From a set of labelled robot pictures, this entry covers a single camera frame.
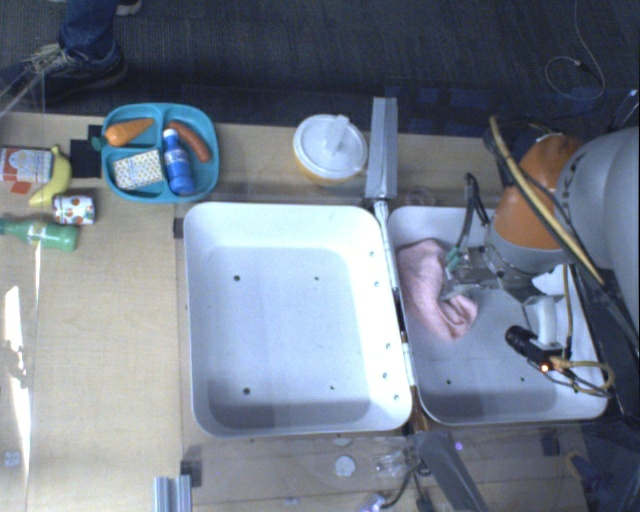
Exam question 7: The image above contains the brown sausage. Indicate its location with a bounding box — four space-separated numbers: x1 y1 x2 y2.
167 119 213 164

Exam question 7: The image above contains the blue divided plate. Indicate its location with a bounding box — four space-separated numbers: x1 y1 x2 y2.
99 102 220 205

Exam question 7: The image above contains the blue bottle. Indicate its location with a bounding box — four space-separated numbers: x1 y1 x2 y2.
161 128 197 197

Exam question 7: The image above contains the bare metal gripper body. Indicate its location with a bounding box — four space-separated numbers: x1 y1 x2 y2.
441 246 507 302

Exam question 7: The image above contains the black cylinder on white bracket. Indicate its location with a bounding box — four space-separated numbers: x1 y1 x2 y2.
504 294 567 372

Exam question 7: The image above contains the person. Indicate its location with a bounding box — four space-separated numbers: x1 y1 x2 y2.
0 0 144 107

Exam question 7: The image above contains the pink cloth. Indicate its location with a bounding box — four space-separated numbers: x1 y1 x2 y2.
394 238 479 342

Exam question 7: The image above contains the red and white carton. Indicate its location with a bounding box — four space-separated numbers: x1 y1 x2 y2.
0 146 55 195

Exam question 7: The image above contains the yellow banana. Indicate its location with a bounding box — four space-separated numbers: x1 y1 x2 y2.
28 145 73 208

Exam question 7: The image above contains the orange carrot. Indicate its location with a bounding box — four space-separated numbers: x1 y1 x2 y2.
91 117 156 150

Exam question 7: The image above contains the green bottle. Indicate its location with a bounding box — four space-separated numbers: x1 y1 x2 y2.
0 217 81 253

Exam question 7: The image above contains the yellow cup with white lid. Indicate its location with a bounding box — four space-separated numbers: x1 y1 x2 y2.
292 113 370 188

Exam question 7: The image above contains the white plastic tray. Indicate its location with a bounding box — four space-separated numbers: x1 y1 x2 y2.
387 205 611 427
182 201 414 440

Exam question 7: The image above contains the white can with orange print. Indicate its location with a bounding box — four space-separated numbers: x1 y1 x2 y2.
51 193 97 226

